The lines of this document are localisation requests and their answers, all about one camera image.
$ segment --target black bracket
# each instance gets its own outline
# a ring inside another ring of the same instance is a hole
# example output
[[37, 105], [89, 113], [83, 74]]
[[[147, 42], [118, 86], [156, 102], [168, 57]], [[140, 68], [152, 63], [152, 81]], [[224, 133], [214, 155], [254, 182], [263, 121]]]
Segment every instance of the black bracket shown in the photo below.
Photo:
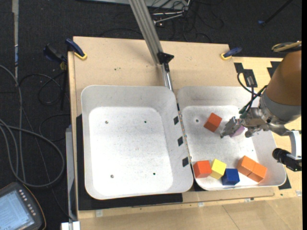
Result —
[[168, 63], [174, 58], [173, 55], [164, 53], [164, 52], [159, 52], [157, 54], [158, 59], [159, 59], [159, 63], [160, 64], [164, 64], [164, 68], [166, 72], [169, 72], [169, 65]]

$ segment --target block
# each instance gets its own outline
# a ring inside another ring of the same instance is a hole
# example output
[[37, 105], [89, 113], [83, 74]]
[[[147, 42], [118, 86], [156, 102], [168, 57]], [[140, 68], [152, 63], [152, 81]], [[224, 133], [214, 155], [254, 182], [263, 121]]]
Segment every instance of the block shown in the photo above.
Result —
[[255, 163], [253, 171], [248, 175], [248, 178], [254, 180], [255, 182], [260, 182], [264, 179], [268, 168], [262, 164]]
[[245, 130], [244, 126], [240, 126], [240, 128], [237, 129], [237, 131], [235, 133], [230, 134], [229, 136], [230, 137], [239, 136], [239, 135], [241, 135], [244, 132], [244, 130]]
[[222, 184], [225, 186], [236, 185], [240, 181], [239, 172], [237, 169], [225, 169], [222, 176]]
[[248, 176], [253, 171], [255, 163], [251, 158], [243, 156], [236, 165], [236, 168], [241, 174]]
[[193, 170], [195, 178], [206, 178], [212, 173], [210, 162], [208, 160], [197, 161], [193, 165]]
[[219, 127], [222, 118], [216, 115], [215, 113], [211, 113], [207, 122], [204, 124], [204, 127], [212, 132], [215, 132]]
[[212, 173], [210, 176], [218, 180], [224, 175], [225, 169], [226, 164], [224, 162], [214, 159], [211, 163]]

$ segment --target yellow block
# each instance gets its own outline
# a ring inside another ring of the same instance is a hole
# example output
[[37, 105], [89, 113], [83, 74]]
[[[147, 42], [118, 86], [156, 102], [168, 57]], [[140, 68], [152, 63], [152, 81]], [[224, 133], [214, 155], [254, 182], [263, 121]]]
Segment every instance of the yellow block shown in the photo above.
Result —
[[218, 159], [214, 159], [211, 162], [211, 169], [212, 173], [210, 174], [210, 176], [218, 180], [224, 175], [226, 164], [222, 161], [219, 161]]

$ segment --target yellow clamp pad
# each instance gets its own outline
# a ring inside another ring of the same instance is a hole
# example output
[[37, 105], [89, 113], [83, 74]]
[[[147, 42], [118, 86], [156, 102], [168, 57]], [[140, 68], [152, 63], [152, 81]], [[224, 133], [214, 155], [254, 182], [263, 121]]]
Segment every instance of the yellow clamp pad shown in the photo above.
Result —
[[77, 54], [76, 52], [75, 52], [75, 56], [78, 57], [81, 60], [85, 60], [87, 58], [87, 54], [85, 52], [83, 52], [83, 53], [84, 53], [83, 57], [81, 55]]
[[225, 54], [225, 53], [221, 54], [222, 60], [228, 60], [228, 59], [230, 59], [230, 58], [232, 57], [232, 56], [224, 57], [224, 54]]

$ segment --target blue block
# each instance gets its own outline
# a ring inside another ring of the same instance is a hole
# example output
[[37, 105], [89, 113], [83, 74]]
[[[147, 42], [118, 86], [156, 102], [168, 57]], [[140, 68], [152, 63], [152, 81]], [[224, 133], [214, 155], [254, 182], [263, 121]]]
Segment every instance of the blue block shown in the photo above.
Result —
[[222, 184], [225, 186], [236, 185], [240, 181], [239, 172], [237, 169], [225, 169], [222, 176]]

